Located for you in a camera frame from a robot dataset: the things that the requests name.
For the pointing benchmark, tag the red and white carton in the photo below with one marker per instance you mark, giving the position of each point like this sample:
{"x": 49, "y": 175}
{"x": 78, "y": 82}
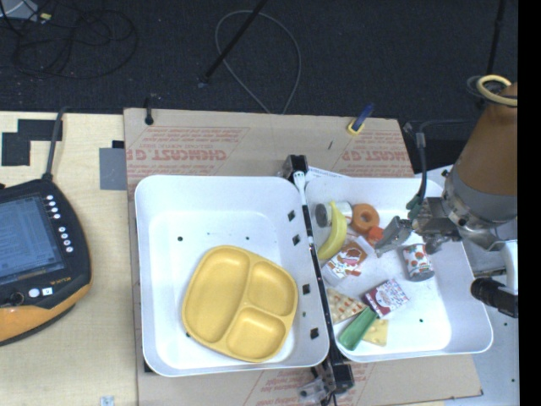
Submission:
{"x": 386, "y": 296}

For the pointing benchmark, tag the orange doughnut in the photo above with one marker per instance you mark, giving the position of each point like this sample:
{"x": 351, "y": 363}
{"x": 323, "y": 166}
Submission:
{"x": 364, "y": 217}

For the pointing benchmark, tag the red and white can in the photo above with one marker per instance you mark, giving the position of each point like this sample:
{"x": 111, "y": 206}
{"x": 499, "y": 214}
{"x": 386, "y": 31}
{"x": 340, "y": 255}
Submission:
{"x": 417, "y": 262}

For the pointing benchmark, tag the small silver can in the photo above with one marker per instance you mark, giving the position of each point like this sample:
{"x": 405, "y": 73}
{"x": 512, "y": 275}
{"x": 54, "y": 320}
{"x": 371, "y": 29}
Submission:
{"x": 323, "y": 215}

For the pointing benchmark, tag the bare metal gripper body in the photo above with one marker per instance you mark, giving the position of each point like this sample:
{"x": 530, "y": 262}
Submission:
{"x": 441, "y": 222}

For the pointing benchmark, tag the yellow banana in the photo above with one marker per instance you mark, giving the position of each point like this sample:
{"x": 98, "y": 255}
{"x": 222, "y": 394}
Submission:
{"x": 336, "y": 235}

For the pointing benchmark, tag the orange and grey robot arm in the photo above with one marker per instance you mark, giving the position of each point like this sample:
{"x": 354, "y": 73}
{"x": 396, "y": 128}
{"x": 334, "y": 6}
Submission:
{"x": 490, "y": 150}

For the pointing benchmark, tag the yellow cheese wedge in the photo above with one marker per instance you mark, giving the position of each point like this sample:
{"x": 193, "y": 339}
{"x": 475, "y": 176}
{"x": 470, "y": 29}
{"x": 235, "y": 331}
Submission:
{"x": 377, "y": 333}

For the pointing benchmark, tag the orange cube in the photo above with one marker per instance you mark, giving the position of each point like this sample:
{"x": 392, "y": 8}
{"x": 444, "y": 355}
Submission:
{"x": 374, "y": 234}

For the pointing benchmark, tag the black cylinder on white bracket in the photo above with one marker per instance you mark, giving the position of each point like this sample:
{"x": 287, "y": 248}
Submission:
{"x": 492, "y": 294}

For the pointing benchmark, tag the brown cardboard board red print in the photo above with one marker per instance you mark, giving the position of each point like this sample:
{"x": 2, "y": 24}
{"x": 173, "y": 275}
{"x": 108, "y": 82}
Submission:
{"x": 253, "y": 146}

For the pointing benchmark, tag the white and orange packet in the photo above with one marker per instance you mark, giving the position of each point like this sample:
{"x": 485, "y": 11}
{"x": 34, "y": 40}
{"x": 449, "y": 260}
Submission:
{"x": 346, "y": 262}

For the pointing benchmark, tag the white paper sheet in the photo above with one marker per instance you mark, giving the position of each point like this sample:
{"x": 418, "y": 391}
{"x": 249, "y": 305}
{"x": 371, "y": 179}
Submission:
{"x": 327, "y": 172}

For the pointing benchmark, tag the white plastic tray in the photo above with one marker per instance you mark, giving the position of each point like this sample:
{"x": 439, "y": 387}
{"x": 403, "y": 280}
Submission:
{"x": 456, "y": 311}
{"x": 169, "y": 277}

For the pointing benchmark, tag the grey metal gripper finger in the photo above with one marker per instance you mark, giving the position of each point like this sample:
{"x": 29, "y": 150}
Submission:
{"x": 393, "y": 235}
{"x": 433, "y": 245}

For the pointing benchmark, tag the yellow divided plate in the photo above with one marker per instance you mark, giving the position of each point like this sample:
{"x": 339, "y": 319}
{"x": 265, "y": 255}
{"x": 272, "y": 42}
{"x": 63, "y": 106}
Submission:
{"x": 220, "y": 294}

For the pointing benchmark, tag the green toy vegetable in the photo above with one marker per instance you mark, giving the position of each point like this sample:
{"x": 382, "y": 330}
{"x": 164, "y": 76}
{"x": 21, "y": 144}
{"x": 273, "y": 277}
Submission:
{"x": 355, "y": 330}

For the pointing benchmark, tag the thin black and white rod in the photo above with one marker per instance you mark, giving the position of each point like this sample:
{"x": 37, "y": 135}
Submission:
{"x": 307, "y": 226}

